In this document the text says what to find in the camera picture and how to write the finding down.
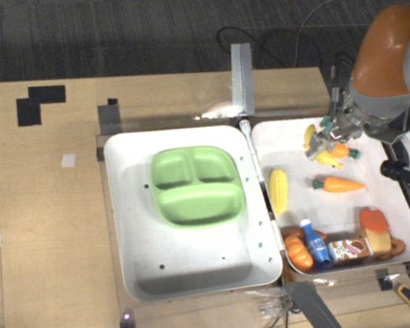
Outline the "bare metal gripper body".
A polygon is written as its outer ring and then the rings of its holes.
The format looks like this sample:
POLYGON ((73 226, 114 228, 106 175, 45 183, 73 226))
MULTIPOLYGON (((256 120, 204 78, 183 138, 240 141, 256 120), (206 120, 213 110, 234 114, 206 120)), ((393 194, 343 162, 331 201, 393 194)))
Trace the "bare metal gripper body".
POLYGON ((345 135, 348 141, 361 137, 363 131, 358 113, 358 104, 331 106, 319 124, 322 128, 319 134, 327 142, 327 137, 330 133, 345 135))

